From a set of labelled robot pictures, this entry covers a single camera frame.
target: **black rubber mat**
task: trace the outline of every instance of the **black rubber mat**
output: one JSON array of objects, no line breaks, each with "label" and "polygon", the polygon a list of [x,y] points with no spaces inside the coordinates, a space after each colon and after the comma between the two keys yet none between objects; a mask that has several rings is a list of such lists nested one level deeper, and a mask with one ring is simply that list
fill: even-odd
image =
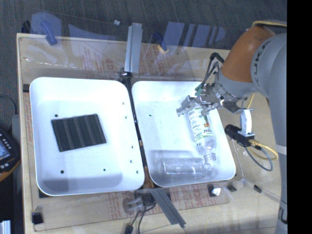
[{"label": "black rubber mat", "polygon": [[52,120],[60,152],[106,143],[98,115]]}]

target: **black cable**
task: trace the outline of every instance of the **black cable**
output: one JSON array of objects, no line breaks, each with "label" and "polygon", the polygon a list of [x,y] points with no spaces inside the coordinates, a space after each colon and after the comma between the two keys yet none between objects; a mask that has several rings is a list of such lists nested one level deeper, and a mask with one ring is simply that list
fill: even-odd
[{"label": "black cable", "polygon": [[153,204],[152,207],[150,207],[150,208],[148,208],[148,209],[146,209],[146,206],[144,206],[144,211],[142,212],[140,221],[139,221],[138,226],[137,226],[137,234],[140,234],[140,224],[141,224],[141,222],[142,222],[142,219],[143,219],[143,217],[144,217],[144,214],[145,214],[146,212],[148,212],[149,210],[151,210],[152,208],[154,208],[155,206],[156,206],[155,203]]},{"label": "black cable", "polygon": [[140,210],[138,210],[138,212],[136,213],[135,218],[133,219],[132,223],[130,224],[131,226],[133,226],[133,224],[134,224],[134,222],[135,222],[135,220],[136,220],[136,218],[137,218],[139,213],[140,213]]},{"label": "black cable", "polygon": [[254,161],[258,166],[260,166],[262,169],[264,169],[264,170],[266,170],[266,171],[268,171],[268,172],[272,171],[272,170],[273,170],[273,163],[272,163],[272,160],[271,160],[270,156],[268,155],[268,153],[267,153],[266,151],[264,151],[263,148],[260,147],[260,146],[255,146],[255,148],[256,148],[257,150],[260,150],[261,152],[263,152],[264,155],[268,158],[268,160],[269,160],[269,162],[270,162],[270,165],[271,165],[271,168],[270,168],[270,169],[265,168],[265,167],[264,167],[263,165],[261,165],[258,161],[256,161],[255,158],[254,158],[254,157],[251,155],[251,153],[248,151],[248,148],[247,148],[247,147],[245,147],[245,150],[247,151],[247,153],[249,154],[249,156],[253,159],[253,161]]},{"label": "black cable", "polygon": [[0,97],[2,97],[2,98],[7,98],[7,99],[9,99],[10,101],[13,102],[13,104],[14,104],[14,109],[15,109],[15,112],[14,112],[14,113],[17,115],[17,114],[18,114],[18,107],[16,106],[14,100],[13,100],[11,97],[5,96],[5,95],[0,95]]},{"label": "black cable", "polygon": [[207,79],[209,78],[209,76],[211,75],[211,73],[213,72],[213,70],[215,69],[216,65],[214,65],[212,67],[212,69],[210,70],[210,66],[211,66],[211,63],[214,59],[217,59],[218,61],[220,61],[221,63],[224,63],[224,59],[218,54],[218,53],[212,53],[211,56],[210,56],[210,61],[209,61],[209,65],[208,65],[208,68],[207,68],[207,71],[206,71],[206,75],[205,75],[205,78],[203,80],[203,82],[201,83],[201,88],[204,87]]}]

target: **gray carpet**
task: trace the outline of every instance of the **gray carpet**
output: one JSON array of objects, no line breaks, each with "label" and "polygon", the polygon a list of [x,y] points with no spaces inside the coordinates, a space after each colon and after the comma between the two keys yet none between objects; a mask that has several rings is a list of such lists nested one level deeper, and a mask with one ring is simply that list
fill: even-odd
[{"label": "gray carpet", "polygon": [[[125,40],[120,33],[104,23],[129,26],[142,23],[143,42],[149,42],[155,30],[164,33],[168,23],[184,23],[183,34],[177,43],[181,45],[230,49],[245,29],[255,20],[287,21],[287,0],[0,0],[0,95],[9,96],[18,104],[16,33],[33,15],[48,13],[60,19],[61,34],[70,35],[68,24],[91,33],[110,35]],[[220,41],[211,41],[204,34],[203,41],[196,37],[186,41],[190,27],[222,28],[225,35]],[[0,127],[8,130],[14,114],[13,103],[0,98]],[[13,199],[11,179],[0,183],[0,221],[11,218]]]}]

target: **cable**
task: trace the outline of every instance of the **cable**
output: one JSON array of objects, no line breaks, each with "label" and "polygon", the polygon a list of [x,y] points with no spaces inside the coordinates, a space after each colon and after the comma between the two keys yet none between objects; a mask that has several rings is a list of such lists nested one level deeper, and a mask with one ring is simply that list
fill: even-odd
[{"label": "cable", "polygon": [[252,26],[256,25],[270,25],[270,26],[282,26],[282,27],[287,27],[287,23],[284,21],[279,21],[279,20],[258,20],[254,21]]},{"label": "cable", "polygon": [[264,166],[261,165],[258,161],[255,160],[255,158],[254,158],[254,157],[251,155],[251,153],[250,153],[250,148],[249,148],[249,147],[245,147],[245,150],[246,150],[246,152],[249,154],[249,156],[252,158],[252,160],[253,160],[258,166],[260,166],[262,169],[264,169],[264,170],[266,170],[266,171],[268,171],[268,172],[272,171],[272,170],[273,170],[273,163],[272,163],[272,160],[271,160],[270,156],[267,154],[266,151],[264,151],[264,150],[262,149],[262,147],[260,147],[260,146],[255,146],[255,148],[258,149],[258,150],[260,150],[261,152],[263,152],[263,153],[265,154],[265,156],[268,158],[268,161],[270,162],[270,166],[271,166],[270,169],[264,167]]},{"label": "cable", "polygon": [[135,218],[133,219],[132,223],[129,224],[129,225],[127,225],[124,234],[131,234],[131,233],[132,233],[132,231],[133,231],[133,224],[134,224],[135,220],[137,219],[139,213],[141,213],[142,215],[141,215],[141,218],[140,218],[138,227],[137,227],[137,233],[140,234],[140,224],[141,224],[141,221],[142,221],[142,219],[143,219],[145,213],[148,212],[149,210],[151,210],[152,208],[154,208],[154,207],[156,206],[156,203],[153,203],[153,204],[152,204],[152,207],[150,207],[150,208],[148,208],[148,209],[146,209],[147,206],[148,206],[148,205],[145,205],[145,206],[144,206],[144,210],[143,210],[143,211],[141,211],[141,209],[137,211],[136,216],[135,216]]},{"label": "cable", "polygon": [[210,70],[210,66],[211,66],[211,63],[214,59],[217,59],[218,61],[220,61],[221,63],[224,63],[224,59],[218,54],[218,53],[212,53],[211,56],[210,56],[210,61],[209,61],[209,65],[208,65],[208,68],[207,68],[207,71],[206,71],[206,75],[205,75],[205,78],[203,80],[203,82],[201,83],[201,88],[204,87],[207,79],[209,78],[209,76],[211,75],[211,73],[213,72],[213,70],[215,69],[215,67],[217,67],[216,65],[213,65],[212,69]]},{"label": "cable", "polygon": [[249,100],[248,105],[247,105],[247,107],[246,107],[247,109],[250,108],[253,99],[254,99],[254,94],[252,94],[251,97],[250,97],[250,100]]},{"label": "cable", "polygon": [[147,206],[144,206],[144,211],[142,212],[142,216],[141,216],[140,221],[139,221],[138,226],[137,226],[137,234],[140,234],[140,224],[141,224],[141,222],[142,222],[142,219],[143,219],[143,217],[144,217],[144,214],[145,214],[146,212],[148,212],[149,210],[151,210],[152,208],[154,208],[155,206],[156,206],[155,203],[154,203],[153,206],[150,207],[149,209],[146,209]]},{"label": "cable", "polygon": [[5,95],[0,95],[0,97],[2,97],[2,98],[7,98],[7,99],[9,99],[10,101],[12,101],[12,102],[13,102],[13,105],[14,105],[14,109],[15,109],[15,112],[14,112],[14,113],[15,113],[16,115],[18,115],[18,107],[16,106],[14,100],[13,100],[11,97],[5,96]]},{"label": "cable", "polygon": [[[250,100],[249,100],[248,105],[247,105],[247,107],[246,107],[247,109],[250,108],[253,99],[254,99],[254,94],[252,94],[251,97],[250,97]],[[255,139],[250,139],[250,140],[249,140],[249,143],[250,143],[252,146],[260,146],[260,147],[266,148],[267,150],[269,150],[271,153],[273,153],[273,154],[275,155],[275,157],[270,158],[270,159],[271,159],[271,160],[277,159],[278,154],[277,154],[277,152],[276,152],[275,150],[273,150],[271,147],[268,147],[268,146],[266,146],[266,145],[264,145],[264,144],[261,144],[259,141],[255,140]],[[253,150],[250,149],[250,151],[251,151],[255,156],[257,156],[258,158],[267,160],[267,158],[262,157],[262,156],[256,154]]]},{"label": "cable", "polygon": [[275,160],[275,159],[278,158],[278,153],[277,153],[275,150],[273,150],[271,147],[268,147],[268,146],[266,146],[266,145],[260,143],[259,141],[255,140],[255,139],[249,139],[248,142],[249,142],[252,146],[254,146],[254,147],[255,147],[255,146],[259,146],[259,147],[265,148],[265,149],[269,150],[271,153],[273,153],[273,154],[275,155],[275,157],[271,158],[271,160]]}]

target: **white plastic tray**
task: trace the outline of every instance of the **white plastic tray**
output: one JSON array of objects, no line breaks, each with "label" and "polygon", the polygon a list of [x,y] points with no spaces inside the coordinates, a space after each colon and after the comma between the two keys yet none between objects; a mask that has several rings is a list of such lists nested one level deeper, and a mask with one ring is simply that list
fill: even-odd
[{"label": "white plastic tray", "polygon": [[[47,195],[131,191],[144,170],[129,94],[118,81],[37,78],[30,85],[36,178]],[[51,120],[98,114],[107,143],[65,152]]]},{"label": "white plastic tray", "polygon": [[209,122],[218,142],[218,172],[196,180],[163,178],[157,172],[157,162],[163,157],[202,157],[196,151],[187,115],[178,117],[176,114],[176,108],[187,95],[195,96],[199,84],[193,81],[138,81],[132,87],[147,166],[151,179],[158,186],[221,181],[235,175],[235,163],[217,109],[210,111]]}]

